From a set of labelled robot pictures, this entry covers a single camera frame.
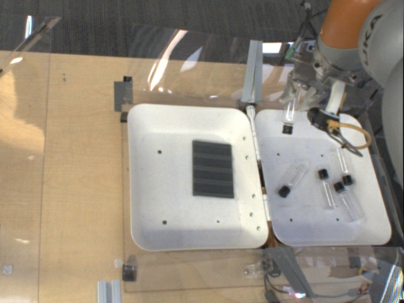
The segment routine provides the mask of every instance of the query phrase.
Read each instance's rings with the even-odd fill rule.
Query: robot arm
[[[308,111],[309,120],[328,133],[339,122],[345,86],[355,85],[355,72],[364,68],[384,88],[383,126],[397,176],[403,186],[403,13],[404,0],[332,0],[314,50],[301,43],[293,60],[281,102],[298,83],[306,93],[303,104],[328,98],[325,109]],[[342,144],[361,155],[358,147]]]

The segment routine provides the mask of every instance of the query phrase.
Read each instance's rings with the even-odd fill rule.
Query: clear plastic tube
[[[302,179],[308,168],[309,165],[305,162],[297,162],[289,166],[286,173],[282,177],[282,185],[279,188],[278,194],[281,197],[286,198],[291,192],[292,188],[295,187]]]
[[[345,186],[352,185],[354,183],[354,180],[352,179],[351,171],[349,171],[349,169],[348,169],[348,164],[347,164],[348,154],[346,153],[344,148],[337,148],[336,152],[338,154],[338,159],[340,161],[340,167],[341,167],[341,171],[342,171],[342,183]]]
[[[282,121],[283,125],[283,133],[284,134],[292,134],[293,125],[296,121],[296,112],[298,110],[300,99],[300,89],[295,93],[295,96],[288,101],[283,108]]]
[[[323,181],[323,193],[324,193],[324,198],[326,200],[326,208],[328,209],[335,209],[336,204],[334,200],[334,196],[330,187],[330,184],[328,181]]]
[[[335,209],[337,207],[334,199],[334,194],[330,186],[330,177],[326,169],[320,169],[318,171],[318,177],[321,180],[322,192],[324,196],[324,202],[327,209]]]
[[[334,188],[345,210],[348,221],[352,222],[363,218],[364,212],[356,196],[348,189],[345,189],[342,182],[334,184]]]

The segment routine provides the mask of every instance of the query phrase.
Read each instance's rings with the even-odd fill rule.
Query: wire
[[[365,129],[360,128],[358,126],[355,126],[353,124],[344,124],[335,120],[327,120],[327,124],[328,124],[328,129],[333,132],[336,129],[340,129],[340,128],[350,128],[350,129],[354,129],[356,131],[359,131],[360,133],[364,134],[365,136],[365,140],[366,143],[362,146],[355,146],[356,149],[360,150],[360,149],[364,149],[369,147],[372,144],[372,136],[371,134],[369,134]]]
[[[311,8],[305,9],[305,12],[306,12],[306,18],[300,26],[299,34],[298,34],[299,37],[304,35],[304,33],[306,32],[306,30],[309,26],[310,19],[311,19]]]
[[[331,139],[339,143],[341,145],[341,148],[344,148],[359,157],[363,157],[363,154],[360,151],[358,151],[356,147],[352,146],[351,143],[342,136],[339,130],[337,135],[334,135],[334,133],[330,133],[328,130],[326,130],[326,133]]]
[[[316,31],[316,29],[314,29],[314,27],[313,27],[313,25],[312,25],[312,23],[309,21],[309,30],[310,30],[310,32],[311,32],[311,34],[313,35],[313,36],[315,36],[315,37],[317,37],[318,36],[318,32]]]
[[[268,282],[268,285],[269,285],[274,291],[276,291],[276,292],[278,292],[278,293],[290,295],[289,292],[286,292],[285,290],[280,290],[279,288],[276,288],[276,287],[271,283],[270,277],[269,277],[268,274],[265,275],[265,279],[264,279],[264,280],[265,280],[265,282],[264,282],[264,284],[265,284],[265,290],[268,290],[268,286],[267,286],[267,282]]]
[[[313,19],[314,17],[317,17],[317,16],[319,16],[319,15],[321,15],[322,13],[325,13],[325,12],[327,12],[327,11],[328,11],[328,9],[321,10],[321,11],[315,13],[314,15],[312,15],[312,16],[311,16],[311,19]]]
[[[268,285],[272,288],[272,290],[281,293],[281,294],[288,294],[291,295],[289,292],[284,291],[284,290],[280,290],[279,288],[276,288],[270,281],[270,276],[269,274],[265,274],[264,276],[264,286],[265,286],[265,291],[269,291],[270,289],[268,288]],[[340,294],[340,295],[320,295],[320,294],[314,294],[315,297],[321,297],[321,298],[329,298],[329,299],[337,299],[339,297],[343,297],[343,296],[347,296],[348,293],[344,293],[344,294]],[[356,298],[354,298],[353,300],[347,301],[345,303],[353,303],[356,300],[360,299],[361,297],[365,296],[365,295],[358,295],[356,296]]]

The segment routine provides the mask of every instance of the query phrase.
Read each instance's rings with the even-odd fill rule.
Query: light wood surface
[[[130,246],[124,241],[128,184],[114,81],[129,75],[135,88],[150,89],[154,60],[52,54],[47,90],[41,57],[32,53],[0,80],[0,197],[2,205],[10,203],[0,211],[0,248],[8,255],[3,263],[15,266],[12,278],[2,276],[0,289],[9,288],[8,297],[16,298],[11,302],[96,302],[97,282],[121,279],[119,262]],[[206,97],[221,91],[231,100],[241,95],[244,65],[201,63],[175,75],[181,64],[173,62],[154,88],[185,87]],[[264,95],[282,90],[279,77],[278,70],[266,80]],[[29,215],[18,214],[21,205]],[[263,294],[262,286],[134,293],[122,284],[123,302],[264,302]]]
[[[131,75],[147,86],[149,59],[51,55],[40,250],[40,302],[95,302],[99,280],[121,278],[124,258],[122,137],[113,83]],[[171,71],[179,68],[173,63]],[[164,77],[173,92],[191,86],[227,95],[243,65],[199,64],[194,77]],[[123,302],[262,301],[262,288],[123,293]]]

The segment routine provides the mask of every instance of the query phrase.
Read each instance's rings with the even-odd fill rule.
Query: clear acrylic panel
[[[125,113],[134,105],[142,103],[240,108],[250,40],[143,25],[134,25],[133,29],[134,39],[129,53],[132,60],[125,79],[129,83],[121,99],[123,122],[126,121]],[[285,87],[288,73],[294,67],[283,57],[288,47],[287,42],[270,44],[264,44],[262,100],[257,111],[282,108],[278,99]],[[366,95],[357,94],[359,101],[353,102],[355,112],[362,108],[367,99]],[[359,120],[364,126],[369,124],[368,118],[364,116]],[[385,173],[377,154],[373,150],[371,154],[380,179]],[[269,248],[265,250],[146,252],[136,246],[130,231],[126,123],[122,124],[122,163],[124,261],[129,274],[133,270],[136,274],[136,281],[125,282],[124,288],[128,293],[137,293],[136,297],[155,291],[210,289],[214,293],[212,297],[218,302],[277,302],[270,301],[272,294],[267,294],[269,296],[266,298],[265,293],[268,291],[274,292],[279,302],[389,302],[380,296],[383,291],[381,288],[386,290],[390,286],[396,293],[400,293],[401,253],[395,247],[290,248],[279,244],[273,234],[270,234],[266,244]],[[388,187],[381,188],[393,234],[397,236],[389,243],[394,246],[402,243],[402,231],[397,222],[391,193]],[[270,233],[273,232],[271,223],[269,230]],[[269,283],[262,270],[255,275],[254,270],[262,267],[260,257],[271,256],[271,253],[278,256],[280,261],[293,261],[296,273],[299,273],[297,270],[302,273],[293,276],[287,267],[291,266],[284,264],[280,268],[281,274],[288,275],[288,278],[285,275],[280,278],[276,276]],[[360,267],[350,266],[351,261],[358,260],[361,261]],[[389,266],[382,276],[383,268],[379,265],[383,265],[383,268]],[[378,276],[369,280],[358,274],[364,270],[371,270],[371,273]],[[357,295],[360,289],[363,294],[367,294]]]
[[[36,302],[51,28],[58,18],[0,15],[0,293]],[[14,46],[14,51],[6,48]]]
[[[254,292],[234,302],[398,302],[403,253],[394,247],[274,247],[149,252],[131,257],[137,293],[208,289]]]

